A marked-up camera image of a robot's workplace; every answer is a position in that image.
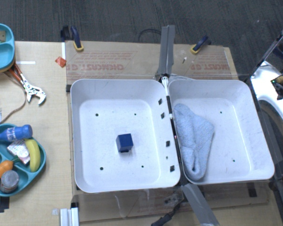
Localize thin black and white rod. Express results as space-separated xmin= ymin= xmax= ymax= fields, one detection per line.
xmin=161 ymin=76 xmax=183 ymax=182

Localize blue cube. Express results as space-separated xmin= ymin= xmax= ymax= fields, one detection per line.
xmin=115 ymin=133 xmax=134 ymax=153

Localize brown cardboard board red print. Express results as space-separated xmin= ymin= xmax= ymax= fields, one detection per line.
xmin=65 ymin=40 xmax=270 ymax=222

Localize white plastic tray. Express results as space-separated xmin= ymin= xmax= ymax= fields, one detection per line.
xmin=167 ymin=79 xmax=275 ymax=186
xmin=70 ymin=79 xmax=181 ymax=194

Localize light blue towel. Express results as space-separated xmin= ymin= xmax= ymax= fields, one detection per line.
xmin=173 ymin=103 xmax=216 ymax=182

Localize small red square piece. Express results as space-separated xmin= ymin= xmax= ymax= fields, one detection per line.
xmin=54 ymin=56 xmax=67 ymax=68

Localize yellow banana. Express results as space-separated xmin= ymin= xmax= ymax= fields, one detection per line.
xmin=24 ymin=138 xmax=42 ymax=173

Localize blue and white bottle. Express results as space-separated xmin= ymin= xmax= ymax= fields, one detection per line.
xmin=0 ymin=124 xmax=33 ymax=143

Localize white and pink packet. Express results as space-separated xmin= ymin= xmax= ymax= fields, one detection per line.
xmin=7 ymin=139 xmax=31 ymax=165

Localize teal divided plate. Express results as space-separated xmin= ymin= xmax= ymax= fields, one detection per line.
xmin=0 ymin=123 xmax=47 ymax=198

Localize light blue divided plate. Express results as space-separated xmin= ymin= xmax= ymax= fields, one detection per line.
xmin=0 ymin=23 xmax=16 ymax=72

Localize small grey can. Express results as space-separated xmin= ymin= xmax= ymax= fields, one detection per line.
xmin=0 ymin=169 xmax=20 ymax=194

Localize orange carrot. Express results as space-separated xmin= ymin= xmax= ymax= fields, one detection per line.
xmin=0 ymin=160 xmax=14 ymax=185

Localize orange handled metal pliers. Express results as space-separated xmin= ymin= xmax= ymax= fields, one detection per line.
xmin=8 ymin=63 xmax=47 ymax=106

